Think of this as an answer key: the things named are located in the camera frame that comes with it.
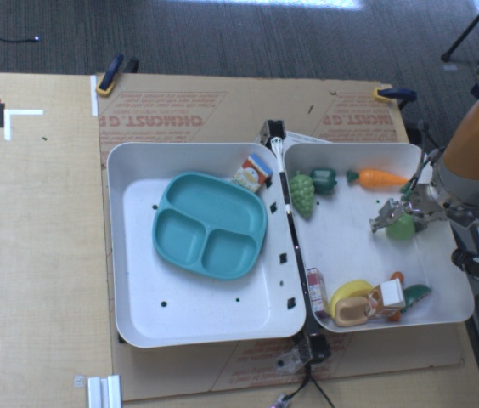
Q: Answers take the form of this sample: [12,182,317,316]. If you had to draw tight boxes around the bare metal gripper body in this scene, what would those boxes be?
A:
[402,182,452,225]

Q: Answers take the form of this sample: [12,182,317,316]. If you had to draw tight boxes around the orange carrot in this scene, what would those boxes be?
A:
[346,167,411,191]

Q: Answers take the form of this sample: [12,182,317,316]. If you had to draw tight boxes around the teal divided plate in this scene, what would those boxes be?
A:
[151,171,269,282]

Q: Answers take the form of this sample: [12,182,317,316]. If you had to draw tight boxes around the yellow banana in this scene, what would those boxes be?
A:
[328,279,375,315]

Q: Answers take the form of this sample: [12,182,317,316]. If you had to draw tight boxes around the orange and white carton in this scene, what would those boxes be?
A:
[231,153,274,194]

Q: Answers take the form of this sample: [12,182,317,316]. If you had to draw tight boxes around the thin black and white rod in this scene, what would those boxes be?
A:
[270,137,315,336]

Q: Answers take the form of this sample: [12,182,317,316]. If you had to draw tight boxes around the brown and white carton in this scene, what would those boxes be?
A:
[365,278,407,320]

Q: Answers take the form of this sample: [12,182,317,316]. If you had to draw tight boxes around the black block with thin wires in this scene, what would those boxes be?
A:
[290,332,333,366]
[259,119,287,146]

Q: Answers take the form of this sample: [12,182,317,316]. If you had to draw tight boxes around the green grapes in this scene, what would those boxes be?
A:
[288,170,316,220]

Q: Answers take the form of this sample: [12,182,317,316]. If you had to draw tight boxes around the dark green watermelon slice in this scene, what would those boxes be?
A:
[400,283,432,314]

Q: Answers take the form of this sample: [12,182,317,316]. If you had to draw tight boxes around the brown cardboard board red print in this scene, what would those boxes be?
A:
[96,72,466,403]

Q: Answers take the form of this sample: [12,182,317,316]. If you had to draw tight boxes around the light green apple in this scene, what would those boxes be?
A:
[385,212,417,242]

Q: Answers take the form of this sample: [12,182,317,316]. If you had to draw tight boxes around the white plastic tray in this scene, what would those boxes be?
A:
[282,141,476,334]
[106,141,307,349]

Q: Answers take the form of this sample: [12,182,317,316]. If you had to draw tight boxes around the dark green bell pepper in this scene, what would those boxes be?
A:
[309,167,338,196]

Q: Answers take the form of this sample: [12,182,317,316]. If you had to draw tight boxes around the pink carton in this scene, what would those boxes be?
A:
[305,267,330,319]

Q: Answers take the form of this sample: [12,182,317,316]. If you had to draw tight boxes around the tan bread slice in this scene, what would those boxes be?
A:
[333,296,370,328]

